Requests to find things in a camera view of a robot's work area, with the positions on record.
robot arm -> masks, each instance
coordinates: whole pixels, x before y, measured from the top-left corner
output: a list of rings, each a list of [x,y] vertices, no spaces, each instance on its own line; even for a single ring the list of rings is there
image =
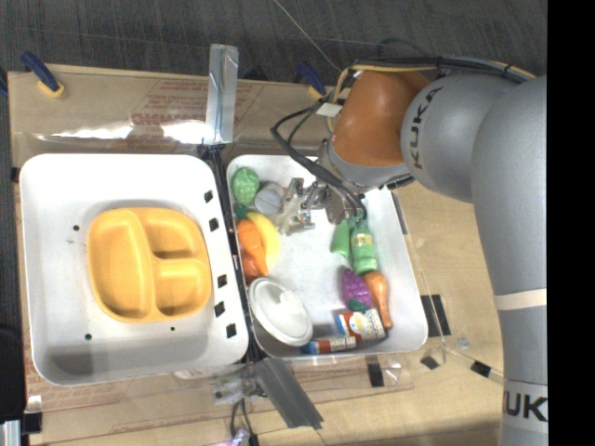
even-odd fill
[[[319,154],[355,193],[411,176],[473,203],[500,319],[502,446],[548,444],[546,76],[364,74]],[[349,216],[333,197],[331,221]]]

white wire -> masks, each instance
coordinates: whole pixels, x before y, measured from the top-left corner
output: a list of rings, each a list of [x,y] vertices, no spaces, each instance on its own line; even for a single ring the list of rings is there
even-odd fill
[[[316,42],[311,38],[311,36],[306,32],[306,30],[302,28],[302,26],[296,21],[296,19],[294,19],[291,16],[291,14],[285,9],[285,7],[281,5],[278,0],[272,0],[272,2],[285,13],[285,15],[291,20],[291,22],[294,25],[296,25],[297,29],[302,32],[306,39],[318,50],[318,52],[321,55],[323,55],[324,59],[328,61],[328,64],[330,64],[333,68],[340,72],[341,69],[328,56],[326,56],[326,53],[324,53],[324,51],[316,44]]]

white stripe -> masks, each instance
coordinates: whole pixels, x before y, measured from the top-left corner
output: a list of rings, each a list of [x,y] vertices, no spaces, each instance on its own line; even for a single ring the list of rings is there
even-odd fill
[[[535,289],[522,293],[495,295],[494,302],[498,310],[514,310],[518,308],[537,308],[548,304],[548,289]]]

orange divided plate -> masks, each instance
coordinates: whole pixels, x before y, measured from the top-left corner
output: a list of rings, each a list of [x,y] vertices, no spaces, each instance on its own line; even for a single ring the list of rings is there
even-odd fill
[[[212,291],[205,238],[168,208],[118,208],[97,216],[87,237],[91,285],[118,321],[169,321],[202,309]]]

toothpaste tube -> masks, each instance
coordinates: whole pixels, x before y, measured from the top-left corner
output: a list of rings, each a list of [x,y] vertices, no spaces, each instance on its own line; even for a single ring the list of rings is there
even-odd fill
[[[347,350],[348,348],[355,348],[357,341],[351,335],[332,335],[330,337],[317,338],[311,340],[301,348],[303,353],[319,354],[337,352],[339,350]]]
[[[347,312],[335,317],[338,330],[344,335],[352,335],[358,342],[377,340],[387,336],[382,320],[375,308],[366,312]]]

